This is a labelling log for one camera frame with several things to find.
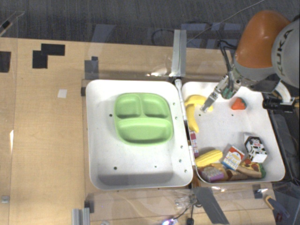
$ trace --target orange robot arm part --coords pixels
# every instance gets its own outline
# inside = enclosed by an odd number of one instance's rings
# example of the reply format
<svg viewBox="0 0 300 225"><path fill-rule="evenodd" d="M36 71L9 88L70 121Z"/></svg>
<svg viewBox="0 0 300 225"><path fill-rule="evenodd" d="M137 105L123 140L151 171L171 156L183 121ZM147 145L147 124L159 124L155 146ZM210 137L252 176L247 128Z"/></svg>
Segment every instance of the orange robot arm part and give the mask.
<svg viewBox="0 0 300 225"><path fill-rule="evenodd" d="M235 53L236 61L247 68L272 67L272 46L278 33L290 24L276 11L255 14L246 26Z"/></svg>

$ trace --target corn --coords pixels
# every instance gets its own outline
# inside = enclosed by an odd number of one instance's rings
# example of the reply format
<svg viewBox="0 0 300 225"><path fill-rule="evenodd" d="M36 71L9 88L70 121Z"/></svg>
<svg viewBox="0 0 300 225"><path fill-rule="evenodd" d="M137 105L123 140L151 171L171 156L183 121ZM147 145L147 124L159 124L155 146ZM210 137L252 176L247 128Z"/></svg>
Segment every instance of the corn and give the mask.
<svg viewBox="0 0 300 225"><path fill-rule="evenodd" d="M204 153L203 155L197 157L195 159L195 162L197 167L204 167L211 163L217 162L222 158L222 156L223 156L222 151L215 149L213 151Z"/></svg>

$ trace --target white tray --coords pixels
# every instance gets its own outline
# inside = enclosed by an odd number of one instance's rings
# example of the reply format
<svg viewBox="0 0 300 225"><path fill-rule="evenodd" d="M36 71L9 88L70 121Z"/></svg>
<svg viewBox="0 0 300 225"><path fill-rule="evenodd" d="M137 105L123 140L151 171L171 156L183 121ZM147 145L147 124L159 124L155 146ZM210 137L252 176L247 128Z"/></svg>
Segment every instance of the white tray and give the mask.
<svg viewBox="0 0 300 225"><path fill-rule="evenodd" d="M182 88L183 97L186 99L195 94L208 97L216 85L217 83L214 82L188 82ZM246 101L246 110L231 109L236 97ZM280 181L285 175L285 166L272 124L262 103L261 93L241 87L232 99L226 100L220 95L213 104L212 112L202 112L200 105L195 109L195 118L199 126L196 137L200 154L211 148L223 151L228 145L234 145L247 154L244 133L252 133L261 138L268 153L263 163L266 176L259 180L236 181L238 183Z"/></svg>
<svg viewBox="0 0 300 225"><path fill-rule="evenodd" d="M161 95L169 104L174 135L161 145L124 144L116 134L113 107L123 93ZM94 80L86 88L90 179L104 190L181 187L193 170L178 92L169 82Z"/></svg>

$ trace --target green plate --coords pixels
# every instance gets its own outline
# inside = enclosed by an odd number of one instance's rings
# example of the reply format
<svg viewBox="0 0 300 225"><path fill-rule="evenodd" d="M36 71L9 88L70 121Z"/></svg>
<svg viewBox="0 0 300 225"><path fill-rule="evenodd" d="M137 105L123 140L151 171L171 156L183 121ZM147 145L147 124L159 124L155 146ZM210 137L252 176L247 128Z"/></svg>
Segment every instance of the green plate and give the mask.
<svg viewBox="0 0 300 225"><path fill-rule="evenodd" d="M118 137L126 144L162 144L173 136L173 122L167 101L152 93L125 93L114 104Z"/></svg>

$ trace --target banana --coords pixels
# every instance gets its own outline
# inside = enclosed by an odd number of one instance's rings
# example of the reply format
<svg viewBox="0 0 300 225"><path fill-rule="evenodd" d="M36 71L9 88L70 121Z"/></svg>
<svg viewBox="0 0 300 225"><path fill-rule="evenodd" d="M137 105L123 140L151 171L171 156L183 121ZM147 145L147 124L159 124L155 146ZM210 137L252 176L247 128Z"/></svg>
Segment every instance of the banana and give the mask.
<svg viewBox="0 0 300 225"><path fill-rule="evenodd" d="M187 98L187 100L184 103L184 106L186 107L186 111L187 111L188 128L196 133L199 132L199 127L194 117L195 107L197 105L203 105L205 101L206 101L206 97L204 96L191 95Z"/></svg>

